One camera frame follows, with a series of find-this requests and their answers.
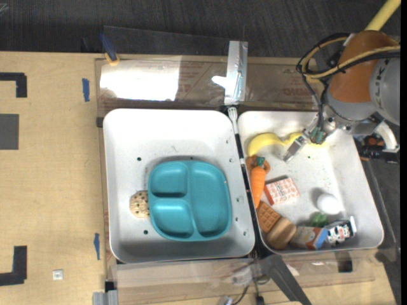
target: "teal plate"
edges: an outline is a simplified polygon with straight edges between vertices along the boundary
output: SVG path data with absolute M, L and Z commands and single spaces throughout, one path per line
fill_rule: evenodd
M 203 161 L 169 161 L 149 175 L 155 230 L 177 241 L 215 240 L 229 230 L 231 204 L 223 172 Z

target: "banana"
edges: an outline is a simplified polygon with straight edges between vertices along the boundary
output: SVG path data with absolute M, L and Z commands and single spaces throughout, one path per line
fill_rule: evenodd
M 292 144 L 295 139 L 297 139 L 302 133 L 301 132 L 294 132 L 290 134 L 287 140 L 281 140 L 276 134 L 274 133 L 262 133 L 255 136 L 250 142 L 249 146 L 247 147 L 247 153 L 249 157 L 254 156 L 258 153 L 258 151 L 266 146 L 270 145 L 282 145 L 286 146 L 288 144 Z

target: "orange carrot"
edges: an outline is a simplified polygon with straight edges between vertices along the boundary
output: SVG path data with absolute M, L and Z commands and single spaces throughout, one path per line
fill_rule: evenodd
M 247 159 L 246 165 L 251 171 L 250 188 L 254 206 L 257 208 L 260 204 L 261 195 L 265 188 L 266 174 L 270 171 L 270 165 L 264 157 L 251 156 Z

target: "wooden table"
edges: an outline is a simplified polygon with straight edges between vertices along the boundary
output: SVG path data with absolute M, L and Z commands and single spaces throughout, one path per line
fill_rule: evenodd
M 19 114 L 18 150 L 0 150 L 0 273 L 27 246 L 24 284 L 0 287 L 0 304 L 91 304 L 106 277 L 95 59 L 100 54 L 0 52 L 0 72 L 24 72 L 28 97 L 0 81 L 0 113 Z M 90 82 L 85 102 L 83 82 Z M 100 259 L 93 243 L 100 238 Z M 63 269 L 64 279 L 53 280 Z M 305 288 L 313 304 L 394 304 L 381 263 L 374 281 Z M 286 302 L 282 292 L 264 294 Z M 168 304 L 217 304 L 215 299 Z M 241 304 L 254 304 L 248 295 Z

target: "white ball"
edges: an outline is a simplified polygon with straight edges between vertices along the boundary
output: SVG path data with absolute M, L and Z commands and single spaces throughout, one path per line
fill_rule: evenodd
M 341 211 L 341 205 L 336 197 L 329 193 L 324 193 L 318 197 L 317 207 L 327 215 L 337 215 Z

